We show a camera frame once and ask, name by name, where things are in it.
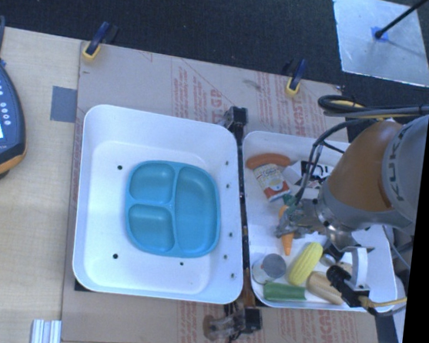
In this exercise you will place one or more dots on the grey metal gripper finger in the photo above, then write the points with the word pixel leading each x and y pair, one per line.
pixel 300 231
pixel 282 229

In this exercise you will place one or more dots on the white plastic tray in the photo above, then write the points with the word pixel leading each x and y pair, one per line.
pixel 263 219
pixel 98 230

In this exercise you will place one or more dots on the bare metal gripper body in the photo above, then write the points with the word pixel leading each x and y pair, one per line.
pixel 311 219

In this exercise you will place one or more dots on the brown cardboard board red print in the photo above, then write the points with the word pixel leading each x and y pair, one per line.
pixel 209 84

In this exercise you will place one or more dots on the green cucumber piece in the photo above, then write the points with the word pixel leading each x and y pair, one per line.
pixel 285 293

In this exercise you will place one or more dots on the yellow corn cob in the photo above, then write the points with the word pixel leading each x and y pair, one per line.
pixel 305 263

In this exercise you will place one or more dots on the black and white carton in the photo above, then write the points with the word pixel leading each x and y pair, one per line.
pixel 311 173

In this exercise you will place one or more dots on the small silver can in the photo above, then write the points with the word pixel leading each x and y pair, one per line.
pixel 270 267

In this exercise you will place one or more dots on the white and red packet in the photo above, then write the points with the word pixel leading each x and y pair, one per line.
pixel 271 181

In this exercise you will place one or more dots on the orange sausage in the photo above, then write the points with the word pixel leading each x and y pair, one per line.
pixel 268 161

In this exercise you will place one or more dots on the blue divided plate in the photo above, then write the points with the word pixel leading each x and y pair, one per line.
pixel 173 208

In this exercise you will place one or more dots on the thin black and white rod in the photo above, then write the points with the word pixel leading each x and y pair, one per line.
pixel 242 201

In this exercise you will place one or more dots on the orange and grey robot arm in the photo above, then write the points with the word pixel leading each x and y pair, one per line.
pixel 369 174

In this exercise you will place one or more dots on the orange carrot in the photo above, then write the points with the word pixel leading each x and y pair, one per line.
pixel 287 245

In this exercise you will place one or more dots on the tan ribbed bread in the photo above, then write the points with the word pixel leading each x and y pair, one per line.
pixel 322 287

